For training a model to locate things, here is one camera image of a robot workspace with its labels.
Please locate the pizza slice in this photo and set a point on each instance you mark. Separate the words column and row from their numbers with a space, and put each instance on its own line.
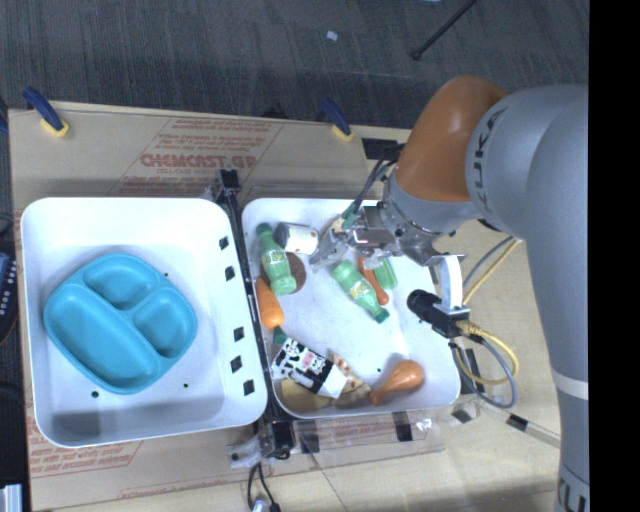
column 355, row 382

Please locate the orange carrot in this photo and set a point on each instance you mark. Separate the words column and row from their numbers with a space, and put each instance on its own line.
column 270, row 307

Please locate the brown chicken drumstick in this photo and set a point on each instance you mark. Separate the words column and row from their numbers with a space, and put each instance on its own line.
column 400, row 379

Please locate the white can with grey cap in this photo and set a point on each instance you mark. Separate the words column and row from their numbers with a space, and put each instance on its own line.
column 302, row 239

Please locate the black and white cow carton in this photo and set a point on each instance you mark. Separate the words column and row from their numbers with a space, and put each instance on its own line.
column 302, row 365

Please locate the brown round biscuit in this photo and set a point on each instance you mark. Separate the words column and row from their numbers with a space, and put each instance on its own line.
column 298, row 272

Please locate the brown cardboard board red print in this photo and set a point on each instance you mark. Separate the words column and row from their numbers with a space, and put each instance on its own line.
column 150, row 150

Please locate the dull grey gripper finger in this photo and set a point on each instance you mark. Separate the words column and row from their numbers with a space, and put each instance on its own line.
column 327, row 254
column 345, row 233

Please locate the green plastic bottle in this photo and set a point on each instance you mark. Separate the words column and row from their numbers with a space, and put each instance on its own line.
column 360, row 291
column 275, row 262
column 387, row 275

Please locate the white plastic tray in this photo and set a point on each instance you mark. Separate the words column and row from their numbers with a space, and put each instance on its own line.
column 210, row 410
column 330, row 330

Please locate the blue divided plate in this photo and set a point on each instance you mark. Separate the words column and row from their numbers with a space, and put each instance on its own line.
column 115, row 325

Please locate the black cylinder on white bracket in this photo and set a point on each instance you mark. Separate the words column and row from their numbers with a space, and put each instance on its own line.
column 435, row 310

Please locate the tan bread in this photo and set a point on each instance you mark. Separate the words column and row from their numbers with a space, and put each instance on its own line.
column 300, row 399

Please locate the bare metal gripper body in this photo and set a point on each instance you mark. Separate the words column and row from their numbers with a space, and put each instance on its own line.
column 395, row 239

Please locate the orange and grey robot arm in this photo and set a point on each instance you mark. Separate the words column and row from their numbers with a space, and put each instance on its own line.
column 530, row 165

